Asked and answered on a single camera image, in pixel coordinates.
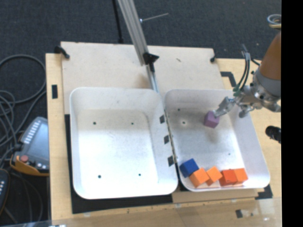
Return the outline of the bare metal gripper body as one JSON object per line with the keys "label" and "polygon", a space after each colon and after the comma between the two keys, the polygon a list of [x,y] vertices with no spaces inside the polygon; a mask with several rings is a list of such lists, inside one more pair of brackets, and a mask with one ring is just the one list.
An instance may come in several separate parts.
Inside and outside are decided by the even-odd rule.
{"label": "bare metal gripper body", "polygon": [[280,97],[269,93],[261,85],[252,84],[242,88],[233,89],[234,101],[240,107],[239,117],[246,117],[249,112],[266,108],[274,113],[281,112],[281,106],[278,104]]}

